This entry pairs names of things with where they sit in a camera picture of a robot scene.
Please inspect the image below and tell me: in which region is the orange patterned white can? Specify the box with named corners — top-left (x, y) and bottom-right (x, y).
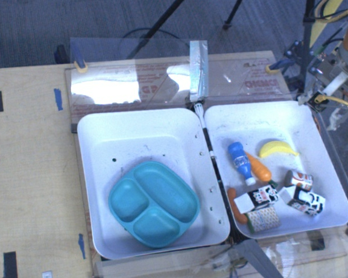
top-left (244, 206), bottom-right (282, 234)

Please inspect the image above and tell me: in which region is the blue plastic bottle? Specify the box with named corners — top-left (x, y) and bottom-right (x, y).
top-left (226, 140), bottom-right (258, 189)

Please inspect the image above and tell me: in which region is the black and white milk carton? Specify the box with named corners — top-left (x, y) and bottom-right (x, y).
top-left (277, 182), bottom-right (327, 220)
top-left (232, 183), bottom-right (281, 215)

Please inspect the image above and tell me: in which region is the brown cardboard board, red print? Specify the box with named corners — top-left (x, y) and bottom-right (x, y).
top-left (64, 42), bottom-right (348, 278)

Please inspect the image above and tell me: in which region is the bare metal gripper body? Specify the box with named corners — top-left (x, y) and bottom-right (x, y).
top-left (306, 55), bottom-right (348, 94)

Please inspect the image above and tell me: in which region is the orange sausage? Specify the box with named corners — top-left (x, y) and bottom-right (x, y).
top-left (226, 186), bottom-right (249, 226)

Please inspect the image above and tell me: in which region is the red and white small can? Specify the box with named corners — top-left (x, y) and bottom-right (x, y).
top-left (283, 168), bottom-right (315, 194)

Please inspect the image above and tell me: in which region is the orange carrot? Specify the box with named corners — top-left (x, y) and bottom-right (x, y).
top-left (244, 148), bottom-right (279, 191)

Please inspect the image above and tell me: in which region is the blue divided plate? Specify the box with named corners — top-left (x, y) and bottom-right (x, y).
top-left (104, 156), bottom-right (204, 253)

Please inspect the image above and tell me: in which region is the yellow banana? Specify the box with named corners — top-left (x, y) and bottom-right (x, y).
top-left (257, 138), bottom-right (301, 160)

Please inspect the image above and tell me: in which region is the white plastic tray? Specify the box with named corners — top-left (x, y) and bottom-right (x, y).
top-left (203, 94), bottom-right (348, 244)
top-left (75, 103), bottom-right (233, 263)

